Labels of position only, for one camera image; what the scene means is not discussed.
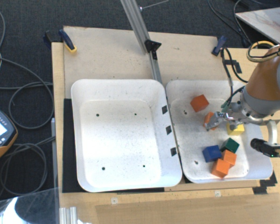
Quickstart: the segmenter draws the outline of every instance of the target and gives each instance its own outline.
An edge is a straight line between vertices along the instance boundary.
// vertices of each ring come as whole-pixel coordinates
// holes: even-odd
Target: wooden table
[[[150,33],[151,38],[161,38],[170,41],[171,45],[164,46],[158,52],[159,65],[166,63],[162,56],[169,57],[170,52],[184,50],[177,58],[181,67],[188,67],[190,78],[199,77],[199,72],[203,73],[205,79],[225,79],[226,75],[222,70],[222,65],[218,68],[218,75],[205,72],[202,65],[203,60],[210,65],[219,64],[220,57],[209,55],[216,45],[216,38],[201,37],[192,35],[171,35]],[[129,42],[131,35],[123,37],[123,43]],[[180,40],[183,42],[179,47],[175,46]],[[199,46],[201,53],[195,50]],[[55,99],[56,118],[56,145],[58,164],[58,183],[60,207],[77,207],[78,219],[83,222],[93,224],[106,223],[280,223],[280,159],[272,159],[274,172],[278,183],[273,187],[267,187],[268,194],[255,195],[252,187],[259,187],[259,180],[246,180],[237,182],[218,183],[184,183],[181,181],[175,187],[166,188],[164,192],[158,193],[62,193],[62,158],[63,158],[63,99],[65,95],[65,53],[62,43],[52,43],[52,64]],[[242,78],[248,79],[254,70],[256,63],[251,63],[246,59],[246,49],[230,49],[232,58],[240,63],[243,71]],[[258,55],[265,54],[265,50],[256,50]],[[185,58],[191,54],[191,60]],[[166,63],[166,69],[181,71],[179,67],[170,68],[170,63]],[[166,77],[166,69],[161,67],[162,77]],[[274,119],[280,119],[280,112],[277,112]],[[280,143],[280,122],[278,128],[278,143]],[[262,127],[264,139],[268,134],[265,127]]]

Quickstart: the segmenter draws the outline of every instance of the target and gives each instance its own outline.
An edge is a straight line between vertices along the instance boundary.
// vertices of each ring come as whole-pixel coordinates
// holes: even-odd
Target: transparent plastic sheet
[[[58,223],[58,188],[0,201],[0,224]]]

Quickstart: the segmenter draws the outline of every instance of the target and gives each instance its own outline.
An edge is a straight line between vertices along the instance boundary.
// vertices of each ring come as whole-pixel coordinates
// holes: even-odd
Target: orange cube
[[[218,176],[220,178],[224,178],[229,171],[230,164],[222,159],[217,159],[214,161],[213,166],[211,168],[211,174]]]
[[[209,105],[209,102],[204,95],[200,95],[194,97],[190,104],[195,110],[195,112],[198,112],[204,110]]]
[[[228,149],[224,150],[222,152],[222,158],[224,161],[228,162],[230,164],[230,168],[232,168],[235,165],[235,160],[237,159],[237,155]]]
[[[210,121],[210,118],[214,115],[213,112],[208,112],[208,114],[204,117],[203,126]]]

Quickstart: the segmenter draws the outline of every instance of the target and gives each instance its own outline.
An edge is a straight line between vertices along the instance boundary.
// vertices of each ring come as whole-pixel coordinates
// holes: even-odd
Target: white plastic part
[[[103,192],[171,187],[182,169],[164,87],[155,80],[82,79],[71,88],[77,178]]]
[[[233,90],[243,86],[234,81]],[[270,158],[250,146],[253,138],[263,139],[260,127],[254,124],[244,125],[245,131],[239,136],[229,136],[226,122],[215,130],[206,131],[204,117],[208,112],[221,111],[221,105],[230,96],[228,81],[209,80],[174,80],[167,84],[167,97],[176,142],[181,156],[185,176],[195,183],[224,182],[252,179],[266,179],[272,175]],[[209,105],[202,111],[195,112],[190,102],[199,95],[204,95]],[[239,94],[233,102],[239,100]],[[229,169],[228,175],[221,179],[211,174],[213,162],[206,162],[203,150],[208,146],[218,145],[228,138],[235,140],[239,147],[236,151],[236,164]]]

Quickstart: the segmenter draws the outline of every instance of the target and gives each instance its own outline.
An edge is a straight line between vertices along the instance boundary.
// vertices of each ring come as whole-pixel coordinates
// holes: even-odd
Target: yellow cube
[[[228,135],[240,135],[242,132],[245,131],[243,124],[238,125],[238,127],[234,130],[231,130],[229,125],[229,122],[227,122],[226,128]]]

